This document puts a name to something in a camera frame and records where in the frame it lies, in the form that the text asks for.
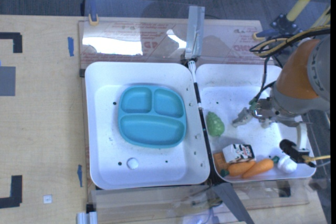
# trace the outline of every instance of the toy carrot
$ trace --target toy carrot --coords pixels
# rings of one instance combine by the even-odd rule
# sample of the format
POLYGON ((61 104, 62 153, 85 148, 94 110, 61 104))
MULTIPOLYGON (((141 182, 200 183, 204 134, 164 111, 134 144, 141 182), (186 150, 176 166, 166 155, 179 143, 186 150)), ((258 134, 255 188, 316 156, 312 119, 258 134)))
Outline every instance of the toy carrot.
POLYGON ((225 170, 221 170, 221 176, 240 176, 256 164, 255 161, 233 163, 225 170))
POLYGON ((242 174, 242 178, 249 178, 264 172, 271 170, 274 167, 274 163, 279 161, 279 157, 275 156, 273 159, 262 159, 260 162, 256 162, 249 170, 242 174))

